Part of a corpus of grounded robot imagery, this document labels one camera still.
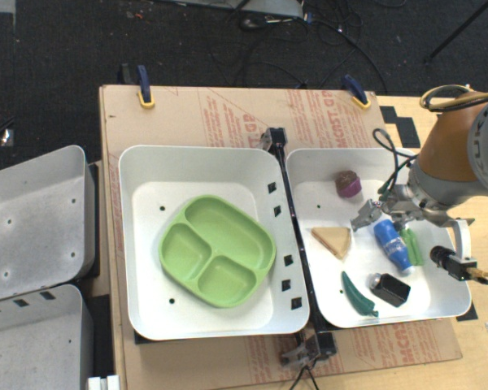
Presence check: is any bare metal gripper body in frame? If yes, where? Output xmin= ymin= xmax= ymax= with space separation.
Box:
xmin=379 ymin=184 xmax=457 ymax=228

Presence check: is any brown cardboard board red print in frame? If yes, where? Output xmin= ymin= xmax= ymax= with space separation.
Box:
xmin=98 ymin=84 xmax=464 ymax=390

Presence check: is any dark green pepper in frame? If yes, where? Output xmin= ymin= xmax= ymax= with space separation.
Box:
xmin=341 ymin=271 xmax=380 ymax=319

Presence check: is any black bottle silver cap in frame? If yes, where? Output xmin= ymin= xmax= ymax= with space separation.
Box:
xmin=368 ymin=272 xmax=412 ymax=309

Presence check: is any tan triangular sandwich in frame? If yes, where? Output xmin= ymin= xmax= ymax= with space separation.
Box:
xmin=310 ymin=226 xmax=353 ymax=261

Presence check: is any white plastic tray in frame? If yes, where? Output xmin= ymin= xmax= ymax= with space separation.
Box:
xmin=285 ymin=147 xmax=473 ymax=330
xmin=118 ymin=144 xmax=312 ymax=342
xmin=0 ymin=144 xmax=97 ymax=305
xmin=0 ymin=284 xmax=95 ymax=390

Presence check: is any blue bottle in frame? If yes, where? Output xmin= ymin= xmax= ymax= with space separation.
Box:
xmin=373 ymin=219 xmax=416 ymax=277

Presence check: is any thin black rod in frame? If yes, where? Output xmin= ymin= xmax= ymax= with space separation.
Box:
xmin=272 ymin=146 xmax=325 ymax=339

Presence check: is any black block with thin wires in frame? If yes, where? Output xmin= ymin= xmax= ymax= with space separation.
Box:
xmin=261 ymin=127 xmax=290 ymax=154
xmin=279 ymin=330 xmax=338 ymax=367

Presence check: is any purple cupcake brown top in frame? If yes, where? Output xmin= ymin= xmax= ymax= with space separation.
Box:
xmin=334 ymin=170 xmax=363 ymax=200

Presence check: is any green divided plate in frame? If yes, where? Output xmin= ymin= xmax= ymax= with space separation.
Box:
xmin=158 ymin=194 xmax=277 ymax=310

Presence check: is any light green bean pod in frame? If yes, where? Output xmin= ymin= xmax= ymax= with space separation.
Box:
xmin=399 ymin=227 xmax=425 ymax=267

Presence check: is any black cylinder on white bracket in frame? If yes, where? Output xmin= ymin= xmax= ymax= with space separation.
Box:
xmin=429 ymin=217 xmax=479 ymax=281

